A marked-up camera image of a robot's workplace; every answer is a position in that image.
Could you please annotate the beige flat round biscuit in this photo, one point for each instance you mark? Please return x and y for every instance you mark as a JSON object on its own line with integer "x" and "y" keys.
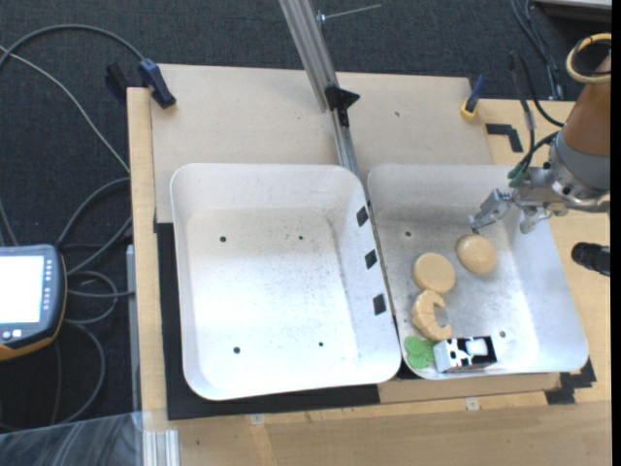
{"x": 434, "y": 273}

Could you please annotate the beige domed round bun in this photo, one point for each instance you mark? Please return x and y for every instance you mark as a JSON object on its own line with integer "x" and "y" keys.
{"x": 476, "y": 254}

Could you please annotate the black cylinder on white bracket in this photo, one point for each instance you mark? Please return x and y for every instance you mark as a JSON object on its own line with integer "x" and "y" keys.
{"x": 592, "y": 257}

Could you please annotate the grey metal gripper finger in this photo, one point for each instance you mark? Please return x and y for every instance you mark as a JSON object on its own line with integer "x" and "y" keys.
{"x": 491, "y": 209}
{"x": 532, "y": 216}

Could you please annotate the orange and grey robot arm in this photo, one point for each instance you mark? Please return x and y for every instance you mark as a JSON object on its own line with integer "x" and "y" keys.
{"x": 589, "y": 114}

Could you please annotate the pale wood flat board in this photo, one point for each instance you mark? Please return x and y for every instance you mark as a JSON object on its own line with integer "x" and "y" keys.
{"x": 242, "y": 124}

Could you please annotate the green lettuce leaf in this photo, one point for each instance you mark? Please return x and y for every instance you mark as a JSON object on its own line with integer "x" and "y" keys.
{"x": 416, "y": 350}

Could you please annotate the black and white milk carton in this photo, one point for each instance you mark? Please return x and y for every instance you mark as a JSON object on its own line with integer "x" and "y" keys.
{"x": 461, "y": 356}

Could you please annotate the beige croissant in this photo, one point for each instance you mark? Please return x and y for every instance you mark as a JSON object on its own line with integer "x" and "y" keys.
{"x": 425, "y": 314}

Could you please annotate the white plastic tray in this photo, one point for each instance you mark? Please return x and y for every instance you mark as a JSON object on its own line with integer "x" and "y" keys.
{"x": 490, "y": 309}
{"x": 271, "y": 284}

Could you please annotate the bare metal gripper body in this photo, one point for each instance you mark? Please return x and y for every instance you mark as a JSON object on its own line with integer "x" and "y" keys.
{"x": 539, "y": 186}

